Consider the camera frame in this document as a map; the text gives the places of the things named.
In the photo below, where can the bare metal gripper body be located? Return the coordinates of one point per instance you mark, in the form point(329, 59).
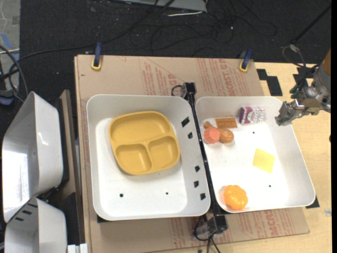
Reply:
point(310, 100)

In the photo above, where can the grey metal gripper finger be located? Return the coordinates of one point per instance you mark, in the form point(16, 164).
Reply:
point(282, 112)
point(291, 116)

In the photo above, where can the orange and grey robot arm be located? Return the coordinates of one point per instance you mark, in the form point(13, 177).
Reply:
point(325, 74)

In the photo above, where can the purple and white carton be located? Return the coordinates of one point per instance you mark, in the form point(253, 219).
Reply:
point(251, 115)

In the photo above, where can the yellow cheese slice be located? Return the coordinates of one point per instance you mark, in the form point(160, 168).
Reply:
point(263, 161)

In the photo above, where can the brown biscuit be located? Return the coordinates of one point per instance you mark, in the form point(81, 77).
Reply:
point(226, 122)

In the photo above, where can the white plastic tray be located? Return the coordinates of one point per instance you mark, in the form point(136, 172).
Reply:
point(147, 194)
point(237, 165)

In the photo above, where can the pink cupcake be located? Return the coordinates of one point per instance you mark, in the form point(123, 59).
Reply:
point(211, 135)

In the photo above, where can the orange bell pepper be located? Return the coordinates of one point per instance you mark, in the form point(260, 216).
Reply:
point(235, 198)

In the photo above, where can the brown cardboard board red print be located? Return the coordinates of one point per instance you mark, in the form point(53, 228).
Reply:
point(137, 75)

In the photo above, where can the yellow divided plate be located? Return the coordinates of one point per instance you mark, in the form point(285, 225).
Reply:
point(131, 130)

